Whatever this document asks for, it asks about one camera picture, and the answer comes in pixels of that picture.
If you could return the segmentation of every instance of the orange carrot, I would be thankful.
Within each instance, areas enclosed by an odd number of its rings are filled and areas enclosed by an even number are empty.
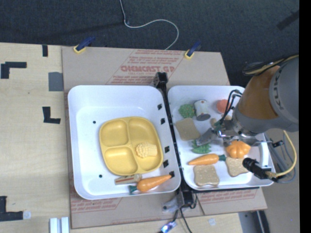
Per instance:
[[[169,180],[172,176],[167,174],[167,175],[162,175],[162,176],[156,176],[156,177],[150,177],[146,179],[142,179],[137,183],[137,190],[141,192],[146,192],[157,185],[160,185],[167,180]]]
[[[198,158],[193,159],[188,162],[188,165],[198,166],[198,165],[211,165],[217,163],[219,160],[225,160],[224,155],[217,155],[215,153],[205,154]]]

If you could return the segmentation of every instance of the blue and yellow clamp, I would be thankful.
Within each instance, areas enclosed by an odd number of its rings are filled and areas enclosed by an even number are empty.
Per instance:
[[[200,50],[200,48],[201,48],[201,41],[197,41],[192,46],[192,48],[190,48],[189,50],[187,50],[185,52],[185,58],[188,59],[188,60],[191,59],[193,57],[193,55],[194,55],[194,51],[198,51],[198,50]]]
[[[74,52],[76,54],[84,52],[86,50],[86,47],[90,46],[94,40],[95,40],[94,36],[84,39],[82,42],[80,42],[79,45],[73,47]]]

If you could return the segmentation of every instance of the black backdrop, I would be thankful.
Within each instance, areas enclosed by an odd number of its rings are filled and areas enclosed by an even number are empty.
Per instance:
[[[232,85],[247,84],[245,63],[299,52],[299,0],[122,1],[131,26],[173,22],[171,50],[200,40],[200,51],[220,52]],[[89,36],[94,47],[165,49],[176,29],[125,27],[119,0],[0,0],[0,42],[75,46]]]

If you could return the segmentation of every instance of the white tray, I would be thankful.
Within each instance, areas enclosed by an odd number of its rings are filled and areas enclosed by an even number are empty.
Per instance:
[[[186,183],[193,189],[199,191],[205,190],[219,190],[219,189],[234,189],[234,188],[251,188],[251,187],[259,187],[259,186],[267,186],[271,185],[273,182],[271,180],[261,180],[254,176],[251,172],[240,174],[236,177],[231,177],[228,174],[227,167],[224,161],[219,161],[218,163],[214,164],[216,168],[216,172],[219,176],[220,183],[218,186],[212,185],[205,185],[205,186],[197,186],[194,182],[194,173],[193,167],[189,166],[188,162],[196,157],[199,157],[199,154],[193,153],[191,151],[191,140],[190,141],[183,141],[181,140],[178,130],[175,127],[175,123],[184,119],[178,109],[183,104],[193,104],[198,100],[206,100],[209,104],[209,114],[211,118],[220,119],[221,114],[216,109],[216,103],[218,100],[221,99],[228,99],[230,91],[238,89],[241,92],[244,91],[244,88],[239,86],[192,86],[192,85],[181,85],[181,86],[174,86],[168,92],[168,99],[170,104],[170,110],[172,114],[172,120],[174,124],[174,131],[176,136],[176,143],[178,147],[181,167],[183,170],[184,178]],[[239,98],[236,98],[234,101],[234,105],[237,104]],[[193,117],[193,121],[195,127],[200,132],[200,134],[205,133],[210,127],[210,119],[205,121],[198,121],[196,120],[195,116]],[[258,140],[264,140],[264,135],[259,134],[256,136]],[[225,151],[223,146],[223,140],[217,139],[210,143],[211,145],[211,152],[216,153],[218,155],[228,154]],[[252,147],[249,154],[246,157],[250,157],[252,159],[256,159],[260,161],[260,159],[266,162],[266,164],[272,168],[272,171],[275,171],[273,162],[267,147],[266,143],[262,143],[259,150],[259,147]]]
[[[162,94],[151,86],[80,85],[68,95],[74,186],[85,199],[107,199],[175,191],[181,182]],[[144,117],[153,123],[163,150],[163,161],[157,170],[143,178],[174,172],[174,177],[146,192],[130,194],[129,185],[115,185],[119,176],[104,163],[99,142],[99,129],[109,120],[120,117]]]

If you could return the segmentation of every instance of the yellow plate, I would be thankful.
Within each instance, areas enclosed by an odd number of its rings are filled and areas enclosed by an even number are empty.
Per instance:
[[[143,117],[122,117],[105,122],[99,131],[102,155],[108,169],[117,175],[151,172],[163,162],[163,152],[153,124]],[[157,146],[157,155],[141,158],[139,143]]]

